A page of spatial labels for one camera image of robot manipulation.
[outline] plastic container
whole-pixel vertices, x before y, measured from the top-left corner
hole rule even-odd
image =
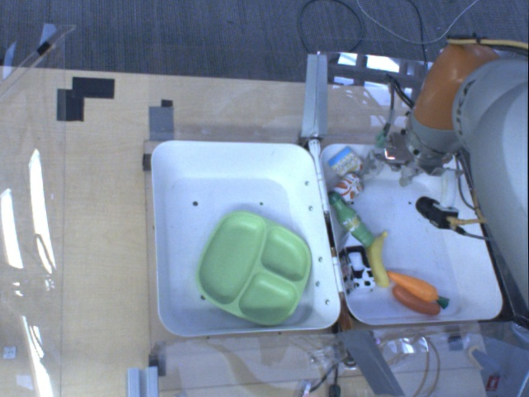
[[[152,155],[155,243],[160,320],[172,333],[210,336],[245,332],[318,330],[340,312],[340,263],[331,257],[322,196],[340,177],[328,165],[341,145],[323,149],[317,162],[290,144],[167,141]],[[350,146],[366,157],[371,146]],[[318,186],[315,163],[324,175]],[[354,208],[376,236],[388,232],[383,260],[390,270],[426,280],[450,305],[437,316],[414,313],[393,299],[391,286],[354,289],[347,295],[351,313],[370,325],[460,323],[494,318],[503,299],[483,241],[434,228],[415,209],[423,195],[473,214],[460,200],[455,178],[419,175],[407,187],[385,166],[367,178]],[[201,298],[195,275],[204,246],[227,214],[249,211],[299,235],[311,252],[311,269],[293,314],[274,326],[239,318]],[[338,251],[359,243],[331,210]],[[479,227],[466,229],[479,234]]]
[[[340,312],[314,160],[291,144],[167,141],[152,155],[158,310],[184,337],[318,330]],[[201,298],[195,275],[211,232],[234,211],[249,211],[299,235],[311,269],[293,314],[266,327]]]
[[[204,248],[197,284],[217,307],[259,325],[292,315],[311,269],[298,235],[252,212],[226,215]]]
[[[335,144],[322,151],[327,189],[340,180],[328,160],[344,146]],[[348,147],[361,157],[372,149],[362,145]],[[460,199],[455,175],[450,180],[450,172],[442,177],[422,174],[414,177],[407,187],[399,185],[399,178],[399,172],[385,165],[378,175],[364,181],[364,191],[351,207],[375,236],[388,232],[383,247],[386,269],[426,280],[435,285],[440,295],[450,298],[450,304],[436,316],[413,312],[394,299],[391,284],[388,288],[353,289],[346,296],[350,312],[369,325],[460,323],[496,317],[503,299],[485,242],[437,229],[415,209],[417,199],[428,196],[457,207],[462,219],[475,218]],[[339,241],[338,250],[360,244],[339,224],[332,210],[331,220]],[[474,234],[481,233],[477,225],[465,228]]]

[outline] hinge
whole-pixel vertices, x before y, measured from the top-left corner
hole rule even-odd
[[[344,281],[342,278],[341,273],[341,264],[340,264],[340,257],[336,254],[335,251],[333,251],[332,255],[332,266],[334,267],[334,276],[336,278],[336,287],[338,288],[338,293],[344,293],[345,287],[344,287]]]
[[[322,163],[320,155],[322,148],[320,141],[313,139],[308,142],[308,151],[314,160],[314,169],[316,170],[317,186],[320,189],[320,200],[322,201],[322,210],[324,213],[329,213],[329,201],[327,200],[327,186],[325,184],[325,176],[323,175]]]

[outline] gray carpet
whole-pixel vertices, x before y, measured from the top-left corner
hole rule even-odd
[[[308,0],[1,0],[0,49],[17,41],[15,63],[35,49],[43,23],[72,24],[68,69],[303,81],[306,50],[298,14]],[[310,50],[349,50],[422,59],[419,45],[391,36],[361,14],[355,0],[314,2],[303,16]],[[372,16],[420,40],[405,0],[361,0]],[[413,0],[427,40],[439,36],[474,0]],[[527,42],[529,0],[482,0],[451,34]],[[427,46],[434,60],[444,41]]]

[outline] wooden table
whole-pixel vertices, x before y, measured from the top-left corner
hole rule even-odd
[[[85,98],[83,122],[58,121],[57,90],[72,89],[73,77],[114,79],[114,96]],[[387,108],[366,88],[346,91],[333,93],[330,88],[331,132],[366,142],[378,131]],[[160,379],[164,389],[160,395],[167,397],[180,386],[188,397],[291,397],[303,375],[313,375],[310,379],[321,375],[322,366],[310,361],[307,349],[296,351],[281,336],[253,337],[242,353],[261,361],[267,375],[289,354],[287,363],[297,364],[293,372],[300,376],[278,375],[277,383],[262,384],[259,372],[244,371],[248,366],[231,351],[233,342],[215,349],[215,341],[210,345],[168,335],[160,329],[152,307],[149,275],[153,255],[148,250],[148,176],[142,165],[145,142],[150,139],[149,107],[172,101],[179,139],[295,142],[303,96],[304,84],[279,82],[60,69],[34,69],[24,75],[0,100],[0,156],[9,160],[0,174],[0,186],[11,184],[25,261],[24,274],[3,263],[6,269],[0,270],[0,280],[8,283],[20,275],[28,279],[23,304],[11,295],[12,289],[11,297],[2,294],[0,299],[1,343],[17,347],[14,360],[0,363],[0,394],[34,395],[30,388],[38,386],[38,381],[31,381],[38,371],[31,364],[31,346],[22,345],[27,340],[21,319],[28,313],[42,333],[54,395],[125,395],[126,369],[146,367],[153,337],[170,344],[178,359],[173,366],[178,375]],[[357,116],[350,115],[351,108]],[[46,275],[35,262],[26,168],[35,148],[40,152],[50,242],[57,258],[53,274],[48,275],[55,292],[43,288]],[[477,337],[476,328],[472,324],[457,330]],[[446,367],[438,385],[443,395],[459,395],[461,387],[465,395],[484,395],[479,371],[463,352],[449,351],[447,333],[440,328],[435,338]],[[412,394],[421,382],[424,363],[424,354],[418,354],[396,367],[407,393]],[[211,375],[205,378],[203,372]],[[245,384],[232,385],[241,378]],[[201,388],[215,383],[214,388]],[[358,370],[346,372],[340,383],[342,395],[371,395]],[[326,395],[325,387],[313,395]]]

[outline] table surface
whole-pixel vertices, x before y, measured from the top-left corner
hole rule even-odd
[[[57,89],[71,89],[73,77],[114,79],[114,97],[85,98],[83,122],[57,121]],[[336,131],[350,128],[350,136],[357,134],[357,141],[372,136],[387,111],[377,101],[379,90],[355,87],[336,94],[333,90],[329,117]],[[149,108],[159,107],[162,100],[173,102],[177,138],[295,142],[303,96],[304,84],[292,83],[62,69],[33,69],[24,75],[2,98],[0,155],[21,155],[13,156],[9,166],[14,166],[27,160],[35,146],[42,149],[51,242],[57,249],[53,275],[58,293],[53,297],[36,293],[21,306],[25,309],[12,305],[17,300],[0,300],[0,343],[17,348],[15,359],[4,355],[0,362],[0,394],[35,395],[34,389],[44,387],[31,364],[31,345],[22,340],[23,317],[29,319],[29,313],[32,319],[41,319],[34,325],[43,335],[42,347],[46,349],[47,337],[54,343],[48,355],[48,360],[53,359],[49,366],[55,366],[49,369],[53,395],[125,395],[126,369],[147,366],[157,337],[165,343],[170,359],[168,375],[160,378],[163,396],[185,389],[188,397],[291,397],[300,380],[321,376],[325,363],[315,362],[310,355],[321,351],[318,345],[324,342],[299,346],[300,340],[310,341],[310,334],[208,341],[173,337],[162,329],[152,304],[148,176],[142,169],[145,143],[150,139]],[[350,117],[351,106],[359,116]],[[28,122],[38,126],[36,132],[26,133]],[[24,175],[9,180],[27,188]],[[7,175],[0,179],[3,187]],[[12,188],[16,202],[18,194]],[[54,201],[48,190],[59,193]],[[0,271],[2,282],[11,279],[9,272]],[[51,304],[42,303],[47,299]],[[447,338],[454,331],[483,346],[476,324],[429,330],[441,355],[439,395],[459,395],[461,390],[465,395],[484,395],[479,370],[466,352],[450,350]],[[332,336],[323,332],[314,339],[331,340]],[[395,361],[393,367],[402,388],[411,395],[422,381],[426,353],[405,359]],[[435,370],[429,374],[427,384],[432,383]],[[372,395],[358,369],[341,372],[340,384],[342,395]],[[326,395],[326,388],[312,395]]]

